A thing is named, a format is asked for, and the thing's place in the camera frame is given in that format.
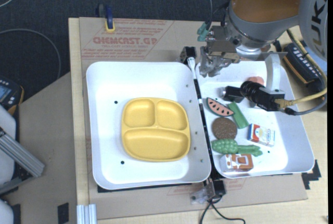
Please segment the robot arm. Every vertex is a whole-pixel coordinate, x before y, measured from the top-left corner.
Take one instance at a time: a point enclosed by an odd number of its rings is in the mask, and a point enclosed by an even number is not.
[[[242,58],[258,60],[287,29],[299,25],[305,43],[327,60],[328,0],[230,0],[220,27],[201,48],[200,74],[215,76]]]

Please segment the yellow plate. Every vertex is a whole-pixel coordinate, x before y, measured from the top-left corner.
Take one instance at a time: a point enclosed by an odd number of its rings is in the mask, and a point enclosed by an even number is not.
[[[126,152],[145,161],[175,161],[189,151],[186,111],[177,102],[136,98],[124,107],[121,136]]]

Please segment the yellow cable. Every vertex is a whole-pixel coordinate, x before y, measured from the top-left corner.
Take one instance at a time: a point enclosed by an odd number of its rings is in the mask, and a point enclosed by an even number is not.
[[[289,37],[291,38],[291,40],[294,41],[299,46],[299,48],[303,52],[303,54],[307,54],[307,52],[306,52],[305,48],[303,47],[302,43],[297,38],[295,38],[292,31],[290,29],[288,29],[287,33],[288,33]],[[324,80],[324,89],[322,91],[314,94],[314,95],[306,96],[306,97],[303,97],[303,98],[300,98],[300,99],[295,99],[295,100],[275,99],[275,102],[277,104],[279,104],[281,109],[284,109],[288,106],[295,105],[295,104],[300,103],[300,102],[306,102],[306,101],[316,99],[316,98],[321,97],[321,96],[323,96],[324,94],[327,93],[327,77],[326,77],[326,74],[323,72],[323,70],[318,66],[318,64],[313,60],[313,58],[309,54],[306,57],[309,59],[310,63],[313,64],[313,66],[315,66],[316,69],[321,74],[321,76]]]

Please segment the watermelon slice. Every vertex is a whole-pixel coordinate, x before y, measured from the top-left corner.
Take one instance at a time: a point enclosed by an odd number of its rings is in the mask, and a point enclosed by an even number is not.
[[[207,98],[207,106],[213,113],[215,113],[218,116],[226,117],[234,114],[232,110],[230,110],[229,108],[222,105],[218,101],[209,97]]]

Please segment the brown disc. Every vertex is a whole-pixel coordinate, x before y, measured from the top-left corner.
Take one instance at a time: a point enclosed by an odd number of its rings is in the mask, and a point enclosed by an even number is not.
[[[216,118],[212,124],[212,130],[217,139],[235,139],[237,135],[236,124],[225,117]]]

